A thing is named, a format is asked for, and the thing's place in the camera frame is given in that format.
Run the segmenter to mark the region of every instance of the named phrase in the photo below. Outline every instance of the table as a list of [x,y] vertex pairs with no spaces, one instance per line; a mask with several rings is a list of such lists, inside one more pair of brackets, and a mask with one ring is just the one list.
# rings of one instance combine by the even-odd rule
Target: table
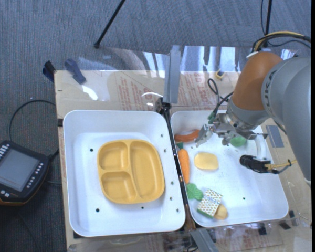
[[[208,78],[217,82],[221,96],[233,91],[244,66],[244,53],[248,49],[230,47],[182,46],[180,88],[178,102],[172,104],[171,114],[181,110],[212,110],[217,104],[216,95],[207,87]],[[78,57],[87,82],[80,85],[66,70],[54,73],[57,117],[59,124],[72,110],[144,110],[154,111],[155,103],[164,94],[166,54],[153,54],[123,49],[100,49],[100,61]],[[293,55],[282,50],[282,58]],[[215,76],[221,69],[222,79]],[[261,127],[275,125],[272,119]],[[63,127],[58,127],[62,190],[65,211],[66,241],[68,251],[183,251],[192,243],[189,232],[181,229],[171,233],[147,233],[143,235],[79,237],[70,227],[66,182],[65,147]],[[275,162],[294,158],[287,136],[280,131],[284,148],[268,146]],[[311,189],[303,180],[298,164],[280,174],[290,213],[280,221],[231,225],[205,230],[215,241],[217,251],[311,251]]]

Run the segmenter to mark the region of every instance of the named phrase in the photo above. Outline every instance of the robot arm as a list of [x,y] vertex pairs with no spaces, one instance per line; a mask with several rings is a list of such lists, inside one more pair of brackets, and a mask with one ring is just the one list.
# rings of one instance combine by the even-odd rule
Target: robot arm
[[212,126],[203,126],[196,144],[205,142],[212,133],[223,138],[223,145],[238,135],[256,139],[260,135],[252,130],[273,118],[284,125],[292,150],[311,186],[310,67],[310,58],[305,57],[282,60],[271,52],[256,52],[250,56],[228,101],[226,113],[216,114]]

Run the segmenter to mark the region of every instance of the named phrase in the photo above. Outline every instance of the blue clamp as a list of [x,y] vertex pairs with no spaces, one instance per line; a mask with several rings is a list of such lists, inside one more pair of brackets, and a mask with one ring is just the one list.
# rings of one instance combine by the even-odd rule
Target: blue clamp
[[83,76],[82,72],[80,71],[77,63],[72,59],[67,59],[64,63],[65,67],[68,71],[72,72],[73,78],[75,81],[77,81],[79,84],[82,84],[84,81],[86,81],[86,78]]

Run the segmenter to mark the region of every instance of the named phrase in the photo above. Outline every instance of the yellow plate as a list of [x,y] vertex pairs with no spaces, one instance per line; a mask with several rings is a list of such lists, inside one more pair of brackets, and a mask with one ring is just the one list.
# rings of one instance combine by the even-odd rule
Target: yellow plate
[[159,153],[147,141],[126,139],[107,142],[98,151],[97,166],[101,189],[112,202],[150,202],[164,191]]

